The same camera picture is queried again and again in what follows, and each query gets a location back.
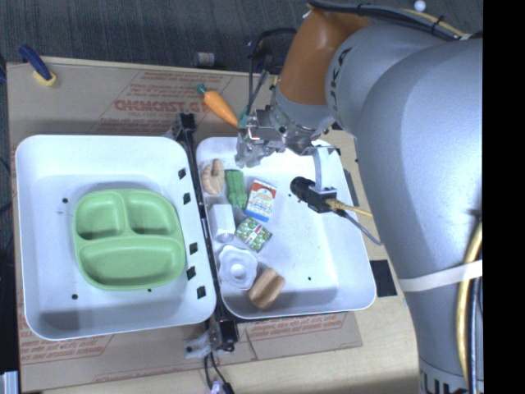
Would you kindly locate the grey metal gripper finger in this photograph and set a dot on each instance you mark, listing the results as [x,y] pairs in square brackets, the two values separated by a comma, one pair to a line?
[244,154]
[260,152]

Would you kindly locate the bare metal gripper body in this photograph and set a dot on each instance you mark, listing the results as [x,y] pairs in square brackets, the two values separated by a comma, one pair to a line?
[268,129]

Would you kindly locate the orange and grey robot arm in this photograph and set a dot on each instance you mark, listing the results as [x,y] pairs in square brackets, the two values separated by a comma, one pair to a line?
[414,138]

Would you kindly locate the green toy vegetable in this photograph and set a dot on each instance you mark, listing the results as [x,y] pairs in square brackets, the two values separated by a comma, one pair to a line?
[236,187]

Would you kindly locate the beige pretzel bread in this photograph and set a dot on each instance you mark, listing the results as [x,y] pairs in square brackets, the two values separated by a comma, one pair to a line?
[213,179]

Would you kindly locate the white orange blue carton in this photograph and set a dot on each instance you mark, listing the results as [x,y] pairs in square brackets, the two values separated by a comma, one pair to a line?
[261,201]

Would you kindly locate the orange carrot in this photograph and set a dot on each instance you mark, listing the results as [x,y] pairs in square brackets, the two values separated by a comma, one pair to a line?
[219,106]

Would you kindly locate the thin black and white rod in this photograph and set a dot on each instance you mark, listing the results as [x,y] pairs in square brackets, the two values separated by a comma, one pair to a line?
[202,216]

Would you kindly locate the green and white packet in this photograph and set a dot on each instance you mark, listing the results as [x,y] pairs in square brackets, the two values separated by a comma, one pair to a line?
[253,234]

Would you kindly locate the small grey can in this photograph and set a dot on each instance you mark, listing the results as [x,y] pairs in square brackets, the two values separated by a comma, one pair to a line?
[204,58]

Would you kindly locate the white fried egg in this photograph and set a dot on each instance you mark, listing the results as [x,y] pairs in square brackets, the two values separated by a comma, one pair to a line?
[238,267]

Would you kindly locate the white plastic tray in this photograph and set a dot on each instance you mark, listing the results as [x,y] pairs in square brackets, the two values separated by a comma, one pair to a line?
[324,253]
[45,220]

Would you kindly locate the tan bread roll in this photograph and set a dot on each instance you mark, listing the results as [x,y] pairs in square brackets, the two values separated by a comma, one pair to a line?
[266,289]

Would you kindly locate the brown cardboard board red print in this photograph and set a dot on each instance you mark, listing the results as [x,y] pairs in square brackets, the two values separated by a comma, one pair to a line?
[106,97]

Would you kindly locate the green divided plate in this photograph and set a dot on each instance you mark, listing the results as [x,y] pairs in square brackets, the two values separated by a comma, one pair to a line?
[131,257]

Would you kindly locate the white ball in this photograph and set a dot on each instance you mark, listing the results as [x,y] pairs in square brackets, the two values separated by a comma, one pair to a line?
[419,5]

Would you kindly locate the black cylinder on white bracket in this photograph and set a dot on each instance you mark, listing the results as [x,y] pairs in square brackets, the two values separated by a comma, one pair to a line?
[316,197]

